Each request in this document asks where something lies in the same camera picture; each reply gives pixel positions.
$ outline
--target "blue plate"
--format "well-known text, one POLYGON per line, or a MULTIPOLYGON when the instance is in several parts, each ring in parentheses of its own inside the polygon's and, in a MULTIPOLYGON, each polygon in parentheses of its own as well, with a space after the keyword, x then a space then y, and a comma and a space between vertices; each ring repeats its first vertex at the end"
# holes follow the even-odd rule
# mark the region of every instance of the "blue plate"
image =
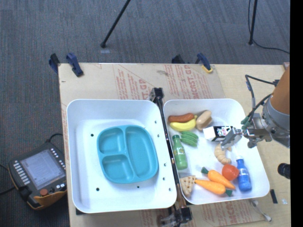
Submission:
POLYGON ((104 176, 114 183, 135 183, 158 171, 157 152, 150 134, 141 126, 122 125, 103 130, 97 151, 104 176))

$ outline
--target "green bottle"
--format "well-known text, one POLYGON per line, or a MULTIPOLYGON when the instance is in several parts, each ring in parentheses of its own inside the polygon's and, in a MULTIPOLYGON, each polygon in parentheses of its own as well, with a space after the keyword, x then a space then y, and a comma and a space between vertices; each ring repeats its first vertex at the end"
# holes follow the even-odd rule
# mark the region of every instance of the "green bottle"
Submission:
POLYGON ((174 141, 174 145, 172 147, 176 166, 178 170, 183 170, 187 168, 187 160, 185 155, 184 147, 182 146, 180 142, 180 136, 177 134, 172 137, 172 140, 174 141))

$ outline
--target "dark gray floor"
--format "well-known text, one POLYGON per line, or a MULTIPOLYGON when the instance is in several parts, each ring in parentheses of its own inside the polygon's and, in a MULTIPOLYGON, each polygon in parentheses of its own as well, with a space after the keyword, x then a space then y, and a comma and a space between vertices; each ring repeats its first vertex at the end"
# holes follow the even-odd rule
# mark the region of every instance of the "dark gray floor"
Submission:
MULTIPOLYGON (((273 64, 290 61, 290 0, 258 0, 254 41, 248 45, 254 0, 131 0, 102 49, 126 0, 0 0, 0 164, 61 132, 57 74, 74 52, 79 62, 273 64)), ((62 138, 53 143, 62 149, 62 138)), ((0 168, 0 192, 12 186, 0 168)), ((67 227, 67 198, 40 212, 16 190, 0 196, 0 226, 67 227)))

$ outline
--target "green cucumber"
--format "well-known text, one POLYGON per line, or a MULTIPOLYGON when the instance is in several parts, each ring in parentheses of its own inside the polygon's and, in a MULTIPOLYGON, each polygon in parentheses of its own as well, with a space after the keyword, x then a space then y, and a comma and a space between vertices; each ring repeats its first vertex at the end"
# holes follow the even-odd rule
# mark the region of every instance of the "green cucumber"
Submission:
POLYGON ((190 145, 192 147, 197 147, 197 143, 193 142, 192 140, 181 138, 180 141, 184 144, 190 145))
POLYGON ((198 142, 198 139, 192 137, 191 135, 187 135, 187 134, 181 134, 181 139, 189 139, 189 140, 192 140, 194 143, 198 142))
POLYGON ((184 135, 190 135, 191 137, 194 137, 196 139, 199 138, 199 136, 197 136, 195 133, 191 132, 191 131, 182 131, 181 134, 184 134, 184 135))

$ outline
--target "tomato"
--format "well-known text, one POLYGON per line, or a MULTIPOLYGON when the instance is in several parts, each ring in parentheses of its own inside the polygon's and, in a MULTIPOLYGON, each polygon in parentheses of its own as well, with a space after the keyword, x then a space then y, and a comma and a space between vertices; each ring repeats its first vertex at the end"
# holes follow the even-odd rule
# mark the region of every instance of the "tomato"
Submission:
POLYGON ((236 179, 239 175, 237 167, 231 164, 225 164, 222 168, 222 175, 229 181, 236 179))

